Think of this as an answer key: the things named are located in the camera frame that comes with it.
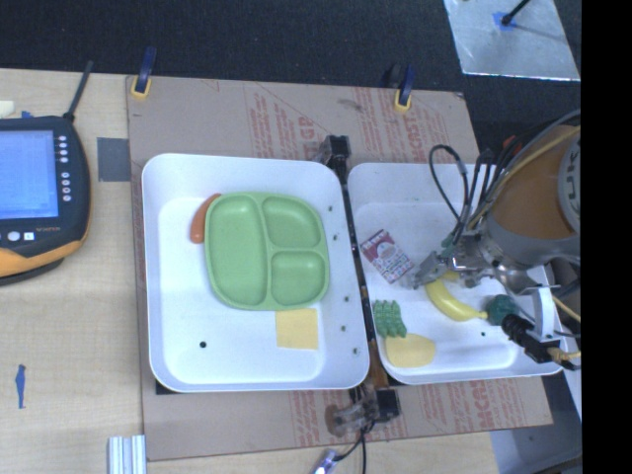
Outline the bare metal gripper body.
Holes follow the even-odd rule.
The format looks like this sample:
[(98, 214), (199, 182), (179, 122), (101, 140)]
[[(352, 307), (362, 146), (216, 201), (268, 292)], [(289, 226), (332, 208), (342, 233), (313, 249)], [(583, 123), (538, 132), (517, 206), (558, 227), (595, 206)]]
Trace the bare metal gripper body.
[(528, 275), (528, 266), (516, 261), (498, 243), (483, 235), (462, 235), (448, 260), (448, 268), (469, 288), (494, 278), (509, 294), (524, 295), (542, 286)]

